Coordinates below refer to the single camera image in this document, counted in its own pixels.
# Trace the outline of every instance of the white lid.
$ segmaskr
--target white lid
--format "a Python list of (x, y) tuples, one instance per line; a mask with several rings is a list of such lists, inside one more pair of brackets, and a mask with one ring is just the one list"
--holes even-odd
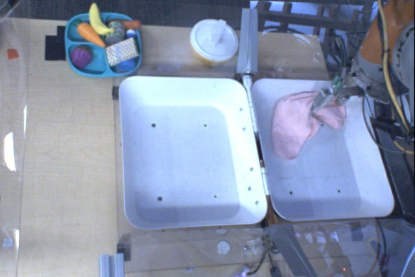
[(238, 50), (238, 37), (223, 20), (198, 22), (191, 31), (190, 41), (197, 53), (212, 61), (230, 59)]

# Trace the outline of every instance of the table surface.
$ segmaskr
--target table surface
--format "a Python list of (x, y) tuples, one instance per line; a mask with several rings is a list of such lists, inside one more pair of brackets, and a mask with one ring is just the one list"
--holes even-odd
[[(19, 277), (97, 276), (99, 256), (114, 255), (119, 229), (130, 227), (120, 220), (122, 204), (117, 202), (119, 125), (112, 93), (120, 80), (82, 77), (64, 61), (45, 61), (45, 36), (56, 35), (57, 26), (65, 24), (30, 20)], [(190, 28), (143, 26), (140, 31), (144, 57), (138, 75), (233, 76), (235, 58), (216, 69), (193, 58)], [(267, 66), (267, 58), (282, 50), (286, 57), (280, 62), (281, 72), (294, 68), (295, 75), (312, 71), (315, 79), (327, 79), (324, 61), (307, 56), (303, 43), (296, 47), (293, 35), (268, 34), (260, 38), (259, 61), (264, 62), (263, 67)], [(279, 51), (274, 47), (276, 41)], [(315, 49), (313, 54), (322, 56), (321, 49)], [(138, 241), (148, 241), (153, 252), (163, 252), (157, 236), (136, 235)], [(164, 250), (174, 250), (174, 245)], [(186, 266), (186, 257), (173, 258), (183, 262), (166, 263), (166, 267)], [(283, 259), (276, 259), (284, 270)], [(216, 267), (163, 269), (127, 276), (231, 276), (240, 265), (230, 263), (224, 260)], [(267, 262), (256, 276), (268, 276), (269, 268)]]

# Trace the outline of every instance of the round container with lid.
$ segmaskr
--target round container with lid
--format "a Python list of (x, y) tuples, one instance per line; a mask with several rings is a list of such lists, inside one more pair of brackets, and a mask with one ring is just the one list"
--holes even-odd
[(209, 66), (227, 62), (238, 50), (238, 37), (224, 20), (198, 22), (190, 33), (190, 42), (195, 57)]

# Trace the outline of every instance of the patterned block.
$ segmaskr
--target patterned block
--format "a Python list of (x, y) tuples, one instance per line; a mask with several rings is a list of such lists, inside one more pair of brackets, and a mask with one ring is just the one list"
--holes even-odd
[(105, 48), (106, 57), (110, 66), (138, 56), (138, 47), (135, 38), (129, 38)]

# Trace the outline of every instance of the lid handle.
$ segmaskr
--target lid handle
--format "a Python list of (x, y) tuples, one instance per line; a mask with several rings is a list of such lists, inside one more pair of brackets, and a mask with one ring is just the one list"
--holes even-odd
[(216, 46), (219, 41), (220, 38), (222, 37), (224, 31), (226, 28), (226, 21), (224, 20), (218, 20), (216, 25), (214, 26), (213, 30), (212, 30), (212, 35), (209, 37), (210, 42)]

